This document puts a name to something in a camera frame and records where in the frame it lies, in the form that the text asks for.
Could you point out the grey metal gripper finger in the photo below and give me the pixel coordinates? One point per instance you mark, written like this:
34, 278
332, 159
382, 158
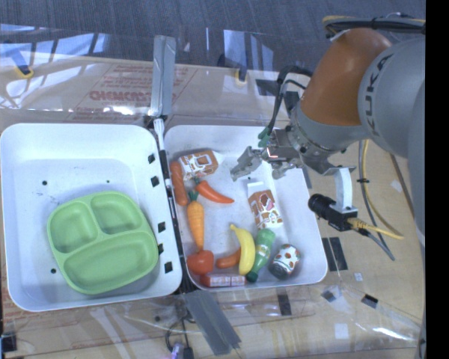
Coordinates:
282, 169
247, 163

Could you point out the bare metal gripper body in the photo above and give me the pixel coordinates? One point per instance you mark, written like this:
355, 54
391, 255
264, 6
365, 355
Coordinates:
284, 148

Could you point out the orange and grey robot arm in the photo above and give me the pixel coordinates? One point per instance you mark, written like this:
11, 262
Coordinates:
389, 99

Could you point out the white and brown carton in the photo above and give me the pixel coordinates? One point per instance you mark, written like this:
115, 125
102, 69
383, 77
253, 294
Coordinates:
198, 163
265, 206

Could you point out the orange chili pepper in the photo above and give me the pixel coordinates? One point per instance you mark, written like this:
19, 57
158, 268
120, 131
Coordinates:
213, 194

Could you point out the white plastic tray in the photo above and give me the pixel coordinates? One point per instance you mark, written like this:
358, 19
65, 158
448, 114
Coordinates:
78, 152
224, 215

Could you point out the long orange sausage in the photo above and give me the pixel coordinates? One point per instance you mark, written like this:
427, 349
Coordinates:
179, 183

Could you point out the orange carrot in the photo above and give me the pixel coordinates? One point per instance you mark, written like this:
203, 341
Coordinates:
196, 217

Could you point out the green bottle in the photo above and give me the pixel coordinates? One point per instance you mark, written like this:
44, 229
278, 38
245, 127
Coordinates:
263, 251

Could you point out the yellow banana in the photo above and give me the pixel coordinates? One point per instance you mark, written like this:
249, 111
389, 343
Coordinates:
247, 251

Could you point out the white can with red spots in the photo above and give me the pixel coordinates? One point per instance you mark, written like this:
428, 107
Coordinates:
286, 261

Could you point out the short orange sausage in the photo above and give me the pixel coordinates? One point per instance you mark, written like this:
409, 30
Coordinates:
228, 261

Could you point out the red tomato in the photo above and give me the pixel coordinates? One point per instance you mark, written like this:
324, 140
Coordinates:
200, 262

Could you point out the red and white packet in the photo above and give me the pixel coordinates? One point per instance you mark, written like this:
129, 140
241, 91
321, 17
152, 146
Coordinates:
220, 280

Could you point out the green divided plate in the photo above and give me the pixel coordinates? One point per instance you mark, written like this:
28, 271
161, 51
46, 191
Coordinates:
104, 243

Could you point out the brown cardboard board red print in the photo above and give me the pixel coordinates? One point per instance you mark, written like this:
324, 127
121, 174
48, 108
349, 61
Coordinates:
97, 88

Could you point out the black cylinder on white bracket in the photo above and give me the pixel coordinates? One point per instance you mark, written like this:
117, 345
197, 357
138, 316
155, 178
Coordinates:
335, 209

